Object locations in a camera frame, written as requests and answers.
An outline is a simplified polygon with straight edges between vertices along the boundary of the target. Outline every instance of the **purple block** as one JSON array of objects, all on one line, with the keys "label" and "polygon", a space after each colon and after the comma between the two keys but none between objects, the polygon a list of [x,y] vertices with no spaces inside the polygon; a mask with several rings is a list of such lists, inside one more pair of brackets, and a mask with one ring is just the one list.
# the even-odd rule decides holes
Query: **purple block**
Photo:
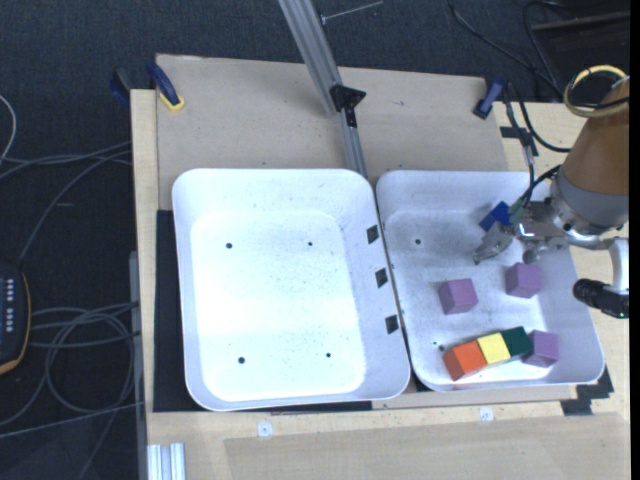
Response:
[{"label": "purple block", "polygon": [[532,331],[529,334],[533,352],[522,359],[523,363],[548,368],[560,359],[558,335],[553,332]]},{"label": "purple block", "polygon": [[505,273],[505,284],[509,295],[530,299],[542,288],[540,267],[516,263]]},{"label": "purple block", "polygon": [[438,288],[440,304],[446,315],[464,313],[478,303],[478,295],[471,279],[454,279]]}]

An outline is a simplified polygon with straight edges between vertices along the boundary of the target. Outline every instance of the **black device with yellow trim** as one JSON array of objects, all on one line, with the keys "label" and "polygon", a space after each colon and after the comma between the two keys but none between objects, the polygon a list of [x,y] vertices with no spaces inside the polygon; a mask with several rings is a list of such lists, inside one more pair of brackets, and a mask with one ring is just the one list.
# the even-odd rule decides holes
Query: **black device with yellow trim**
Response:
[{"label": "black device with yellow trim", "polygon": [[22,360],[30,323],[27,281],[17,267],[0,260],[0,375]]}]

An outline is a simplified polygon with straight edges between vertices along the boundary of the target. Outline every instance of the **yellow block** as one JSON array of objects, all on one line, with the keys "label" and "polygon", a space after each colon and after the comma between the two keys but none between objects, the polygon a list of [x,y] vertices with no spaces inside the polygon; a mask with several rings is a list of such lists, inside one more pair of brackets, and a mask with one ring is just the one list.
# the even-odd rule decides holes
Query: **yellow block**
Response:
[{"label": "yellow block", "polygon": [[477,342],[488,365],[502,363],[511,359],[511,354],[509,354],[509,349],[504,342],[502,333],[487,334],[478,338]]}]

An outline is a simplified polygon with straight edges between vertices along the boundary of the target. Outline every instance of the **empty white tray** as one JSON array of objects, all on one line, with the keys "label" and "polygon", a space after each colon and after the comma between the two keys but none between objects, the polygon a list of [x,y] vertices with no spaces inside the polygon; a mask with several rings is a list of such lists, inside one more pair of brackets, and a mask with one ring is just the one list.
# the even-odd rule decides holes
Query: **empty white tray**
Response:
[{"label": "empty white tray", "polygon": [[[589,308],[572,295],[577,274],[568,249],[541,253],[542,290],[532,299],[505,293],[504,272],[522,261],[517,240],[502,254],[475,265],[479,222],[500,201],[513,203],[527,188],[524,172],[394,171],[378,181],[376,194],[406,326],[413,369],[438,391],[597,380],[604,358]],[[547,187],[540,184],[534,199]],[[470,278],[479,302],[467,313],[445,315],[441,283]],[[559,335],[560,360],[550,368],[514,361],[453,382],[442,361],[449,347],[495,331],[524,326]]]},{"label": "empty white tray", "polygon": [[371,186],[195,169],[173,186],[186,384],[217,411],[391,398],[409,359]]}]

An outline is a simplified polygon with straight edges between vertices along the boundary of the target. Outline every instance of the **black bracket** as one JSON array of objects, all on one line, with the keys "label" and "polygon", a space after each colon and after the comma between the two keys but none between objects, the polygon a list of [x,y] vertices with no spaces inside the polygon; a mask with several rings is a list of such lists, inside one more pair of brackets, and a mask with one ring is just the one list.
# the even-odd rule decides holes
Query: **black bracket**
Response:
[{"label": "black bracket", "polygon": [[358,123],[356,122],[355,108],[356,105],[364,99],[367,93],[359,91],[358,89],[345,87],[344,85],[334,85],[329,90],[329,94],[331,95],[331,100],[333,101],[336,111],[342,112],[344,110],[347,118],[347,124],[351,128],[357,128]]}]

